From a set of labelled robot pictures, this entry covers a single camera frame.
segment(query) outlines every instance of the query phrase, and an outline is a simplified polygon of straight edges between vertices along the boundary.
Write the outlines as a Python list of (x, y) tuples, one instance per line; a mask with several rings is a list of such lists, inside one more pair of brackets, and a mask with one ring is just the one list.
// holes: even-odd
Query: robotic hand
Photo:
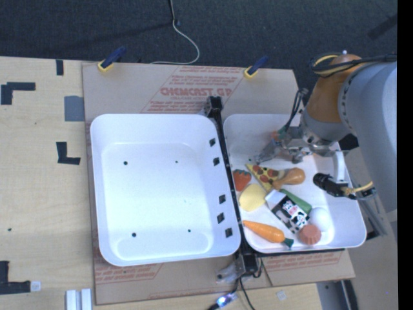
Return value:
[[(320, 64), (330, 60), (325, 66)], [(358, 139), (365, 165), (378, 194), (397, 203), (397, 55), (360, 58), (347, 53), (324, 54), (311, 61), (318, 79), (298, 127), (291, 121), (307, 90), (297, 92), (290, 119), (275, 132), (271, 142), (255, 157), (257, 164), (280, 152), (299, 163), (303, 156), (336, 155), (330, 147), (352, 133)], [(375, 189), (371, 184), (346, 189), (331, 176), (316, 174), (314, 183), (334, 196), (351, 196), (350, 191)]]

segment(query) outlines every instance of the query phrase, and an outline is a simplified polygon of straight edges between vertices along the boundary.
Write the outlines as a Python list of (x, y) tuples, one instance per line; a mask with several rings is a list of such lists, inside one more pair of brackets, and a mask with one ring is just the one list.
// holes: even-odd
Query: white tray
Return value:
[[(271, 132), (279, 130), (289, 119), (288, 115), (272, 114), (236, 114), (229, 116), (224, 122), (224, 134), (231, 169), (246, 170), (246, 163), (255, 164), (253, 156), (258, 155), (268, 144)], [(266, 204), (254, 211), (244, 211), (239, 208), (243, 220), (274, 225), (283, 230), (286, 238), (294, 239), (290, 249), (282, 243), (270, 243), (257, 236), (247, 228), (245, 238), (256, 251), (261, 253), (286, 253), (289, 251), (316, 251), (323, 249), (339, 249), (357, 247), (366, 238), (366, 228), (357, 201), (347, 198), (335, 198), (313, 184), (312, 178), (318, 173), (334, 173), (332, 158), (323, 158), (316, 154), (305, 156), (303, 162), (293, 164), (290, 157), (276, 157), (261, 164), (276, 170), (299, 167), (305, 171), (306, 179), (300, 185), (284, 185), (283, 188), (305, 200), (311, 206), (326, 209), (332, 218), (330, 229), (322, 233), (320, 242), (313, 246), (301, 243), (296, 234), (290, 232), (281, 221), (270, 211)], [(251, 183), (258, 183), (252, 177)]]
[(117, 266), (233, 254), (241, 242), (215, 125), (105, 114), (90, 129), (99, 248)]

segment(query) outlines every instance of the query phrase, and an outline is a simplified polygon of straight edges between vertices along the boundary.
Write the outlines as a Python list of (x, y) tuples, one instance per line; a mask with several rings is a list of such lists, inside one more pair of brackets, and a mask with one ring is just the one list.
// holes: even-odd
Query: toy pizza slice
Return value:
[(285, 174), (284, 170), (274, 170), (260, 165), (246, 164), (245, 166), (267, 192), (272, 190), (272, 183)]

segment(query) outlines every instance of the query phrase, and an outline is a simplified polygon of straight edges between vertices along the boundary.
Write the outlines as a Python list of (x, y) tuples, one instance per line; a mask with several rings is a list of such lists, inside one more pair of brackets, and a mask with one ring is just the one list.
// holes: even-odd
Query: white cable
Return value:
[(175, 30), (178, 34), (180, 34), (181, 36), (183, 36), (186, 40), (188, 40), (191, 44), (193, 44), (193, 46), (194, 46), (195, 49), (196, 49), (197, 56), (196, 56), (196, 58), (193, 59), (191, 62), (155, 61), (155, 62), (151, 62), (150, 64), (152, 65), (152, 64), (156, 64), (156, 63), (166, 63), (166, 64), (171, 64), (171, 65), (190, 65), (190, 64), (192, 64), (192, 63), (195, 63), (195, 62), (199, 59), (199, 55), (200, 55), (199, 48), (198, 48), (198, 46), (195, 44), (195, 42), (194, 42), (192, 39), (190, 39), (187, 35), (183, 34), (181, 31), (179, 31), (179, 30), (176, 28), (176, 26), (175, 26), (174, 4), (173, 4), (172, 0), (170, 0), (170, 9), (171, 9), (171, 11), (172, 11), (172, 26), (174, 27), (174, 30)]

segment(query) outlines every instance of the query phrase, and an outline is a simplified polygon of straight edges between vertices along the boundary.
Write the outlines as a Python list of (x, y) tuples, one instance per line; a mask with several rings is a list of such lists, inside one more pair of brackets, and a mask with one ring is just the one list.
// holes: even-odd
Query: toy carrot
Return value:
[(249, 220), (243, 220), (243, 224), (245, 227), (248, 227), (252, 232), (256, 233), (260, 237), (264, 238), (265, 240), (273, 243), (284, 243), (291, 248), (292, 244), (294, 243), (293, 239), (287, 239), (284, 236), (284, 232), (277, 227), (251, 222)]

